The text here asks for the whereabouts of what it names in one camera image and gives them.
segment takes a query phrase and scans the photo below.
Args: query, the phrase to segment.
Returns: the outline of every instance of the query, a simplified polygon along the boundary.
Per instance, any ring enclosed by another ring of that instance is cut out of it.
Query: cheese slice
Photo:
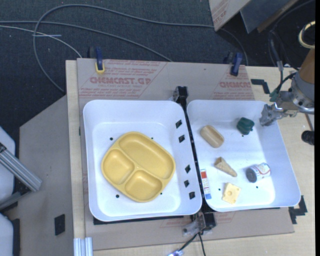
[[[237,201],[240,191],[240,187],[228,182],[224,187],[222,200],[233,205]]]

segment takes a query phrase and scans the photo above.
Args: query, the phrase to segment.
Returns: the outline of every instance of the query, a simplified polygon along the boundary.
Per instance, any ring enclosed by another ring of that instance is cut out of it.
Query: brown object
[[[225,138],[211,125],[206,125],[200,131],[201,136],[214,148],[220,147]]]
[[[276,11],[273,15],[267,18],[264,22],[262,22],[258,27],[257,30],[261,33],[265,30],[268,26],[270,26],[276,19],[278,19],[282,14],[284,14],[289,8],[291,8],[298,0],[290,0],[287,2],[282,8]]]
[[[315,84],[315,55],[316,50],[310,49],[299,70],[301,79],[310,84]]]
[[[237,177],[237,173],[234,169],[232,169],[230,167],[229,164],[227,164],[227,162],[222,158],[222,157],[219,157],[215,163],[214,163],[214,167],[216,167],[217,169],[225,172],[226,174],[229,174],[231,175],[232,177]]]

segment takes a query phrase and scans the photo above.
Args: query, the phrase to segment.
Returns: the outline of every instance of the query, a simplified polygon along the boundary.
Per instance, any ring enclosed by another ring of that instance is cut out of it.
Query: cheese wedge
[[[228,182],[224,187],[222,200],[233,205],[237,201],[240,191],[240,187]]]
[[[222,157],[219,157],[215,163],[214,163],[214,167],[216,167],[217,169],[225,172],[226,174],[229,174],[231,175],[232,177],[237,177],[237,173],[234,169],[232,169],[230,167],[229,164],[227,164],[227,162],[222,158]]]

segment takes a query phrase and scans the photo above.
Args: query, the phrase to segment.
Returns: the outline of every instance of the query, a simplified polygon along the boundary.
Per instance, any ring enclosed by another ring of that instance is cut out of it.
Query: small can
[[[271,171],[269,165],[263,162],[248,168],[245,175],[250,182],[255,183],[265,177],[269,177],[271,175]]]

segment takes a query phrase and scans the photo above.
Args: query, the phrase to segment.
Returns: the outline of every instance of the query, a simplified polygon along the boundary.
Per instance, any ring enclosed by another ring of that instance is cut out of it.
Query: black bracket
[[[54,234],[60,235],[66,231],[66,216],[64,214],[54,218]]]
[[[205,193],[204,193],[204,189],[203,189],[203,185],[202,185],[200,168],[198,165],[196,146],[195,146],[194,137],[192,134],[191,125],[190,125],[190,121],[189,121],[189,117],[188,117],[188,113],[187,113],[187,97],[188,97],[188,88],[186,86],[177,86],[175,88],[175,90],[173,92],[173,100],[176,103],[180,104],[183,111],[184,111],[186,125],[188,128],[190,142],[191,142],[194,164],[195,164],[195,168],[196,168],[196,173],[198,175],[199,186],[200,186],[200,190],[201,190],[201,194],[202,194],[201,212],[203,213],[203,217],[204,217],[204,221],[205,221],[205,228],[203,230],[210,230],[216,226],[216,221],[215,221],[215,216],[213,214],[214,210],[212,210],[208,206],[207,201],[205,200],[205,196],[204,196]]]
[[[304,196],[301,196],[299,202],[299,208],[294,208],[293,206],[289,207],[289,214],[292,221],[292,224],[297,224],[296,218],[297,216],[304,216],[308,212]]]
[[[256,86],[262,86],[264,93],[265,94],[270,94],[270,90],[269,90],[268,84],[267,84],[267,82],[265,80],[263,80],[263,79],[251,79],[251,83],[253,85],[256,85]]]

